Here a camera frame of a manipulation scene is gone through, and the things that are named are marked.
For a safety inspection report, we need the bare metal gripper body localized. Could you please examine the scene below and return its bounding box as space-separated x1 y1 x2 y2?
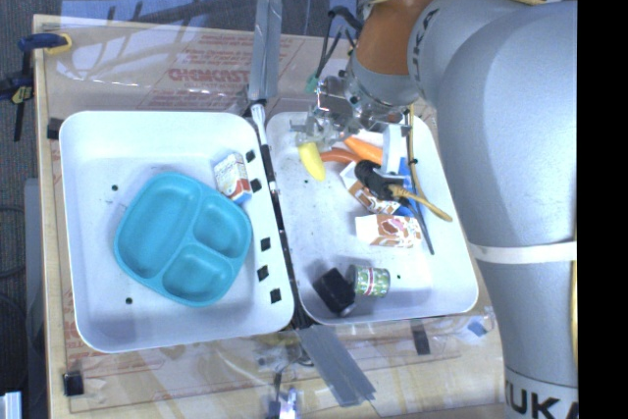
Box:
313 76 411 134

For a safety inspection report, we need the black can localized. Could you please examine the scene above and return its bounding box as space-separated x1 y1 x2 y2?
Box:
312 267 358 319

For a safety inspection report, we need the small white and orange carton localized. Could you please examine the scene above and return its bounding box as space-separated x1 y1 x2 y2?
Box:
212 150 254 205

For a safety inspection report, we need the orange carrot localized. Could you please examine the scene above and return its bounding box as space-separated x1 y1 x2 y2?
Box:
342 135 385 165

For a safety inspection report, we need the white plastic tray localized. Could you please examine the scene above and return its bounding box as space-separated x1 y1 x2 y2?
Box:
264 110 480 327
57 109 296 354

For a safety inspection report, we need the blue packet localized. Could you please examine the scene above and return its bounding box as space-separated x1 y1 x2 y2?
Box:
391 155 421 218

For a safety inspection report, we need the blue divided plate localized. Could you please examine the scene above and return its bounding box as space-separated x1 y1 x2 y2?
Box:
113 171 254 309

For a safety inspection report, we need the yellow banana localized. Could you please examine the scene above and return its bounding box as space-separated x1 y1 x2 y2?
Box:
297 140 328 183

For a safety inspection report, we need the orange sausage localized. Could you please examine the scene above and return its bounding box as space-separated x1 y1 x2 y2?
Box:
318 148 365 166

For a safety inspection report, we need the brown cardboard board, red print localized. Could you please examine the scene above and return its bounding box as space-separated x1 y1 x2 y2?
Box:
30 13 507 419

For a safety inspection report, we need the white and orange packet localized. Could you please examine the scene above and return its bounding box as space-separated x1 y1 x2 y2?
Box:
340 160 402 216

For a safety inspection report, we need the green can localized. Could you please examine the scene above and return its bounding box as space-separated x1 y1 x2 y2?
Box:
348 263 392 298

